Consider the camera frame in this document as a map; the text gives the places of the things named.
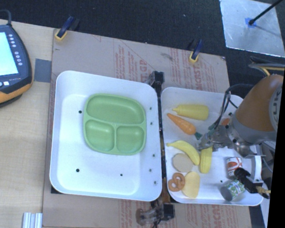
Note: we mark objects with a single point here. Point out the beige round biscuit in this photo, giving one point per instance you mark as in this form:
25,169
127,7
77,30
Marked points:
181,163

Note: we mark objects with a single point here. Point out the thin black and white rod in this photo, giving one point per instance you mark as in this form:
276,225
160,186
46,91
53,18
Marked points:
161,136

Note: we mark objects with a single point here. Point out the yellow banana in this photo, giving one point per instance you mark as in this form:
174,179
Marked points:
187,148

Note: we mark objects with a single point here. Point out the white can with green print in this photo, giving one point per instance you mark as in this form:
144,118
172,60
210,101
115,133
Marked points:
233,189

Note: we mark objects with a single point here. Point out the yellow mustard bottle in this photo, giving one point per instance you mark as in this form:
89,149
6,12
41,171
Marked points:
194,111

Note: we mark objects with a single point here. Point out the brown cardboard board red print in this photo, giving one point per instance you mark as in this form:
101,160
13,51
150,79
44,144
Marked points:
108,53

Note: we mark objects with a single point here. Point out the black cylinder on white bracket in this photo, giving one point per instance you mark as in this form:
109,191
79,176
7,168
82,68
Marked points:
248,180

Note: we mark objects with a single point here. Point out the brown pretzel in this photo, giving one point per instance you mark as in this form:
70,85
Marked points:
174,184

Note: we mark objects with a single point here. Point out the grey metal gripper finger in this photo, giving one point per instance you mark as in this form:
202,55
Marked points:
213,146
201,144

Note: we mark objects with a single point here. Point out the yellow corn cob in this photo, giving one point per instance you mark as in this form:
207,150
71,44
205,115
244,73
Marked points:
205,160

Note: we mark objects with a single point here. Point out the orange carrot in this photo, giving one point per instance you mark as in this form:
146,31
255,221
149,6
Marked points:
183,124

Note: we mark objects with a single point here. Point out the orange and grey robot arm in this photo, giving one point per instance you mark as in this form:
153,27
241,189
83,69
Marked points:
256,111

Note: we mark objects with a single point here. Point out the white can with orange print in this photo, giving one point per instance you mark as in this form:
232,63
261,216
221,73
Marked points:
232,164

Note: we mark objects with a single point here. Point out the green divided plate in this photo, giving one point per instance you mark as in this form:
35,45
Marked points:
114,110

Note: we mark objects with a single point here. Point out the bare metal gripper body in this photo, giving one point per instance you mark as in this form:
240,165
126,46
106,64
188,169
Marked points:
225,138

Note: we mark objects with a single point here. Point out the white plastic tray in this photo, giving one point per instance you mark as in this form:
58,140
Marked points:
211,185
99,175

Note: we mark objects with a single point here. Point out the yellow potato crisp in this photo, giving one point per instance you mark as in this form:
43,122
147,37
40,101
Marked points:
191,185

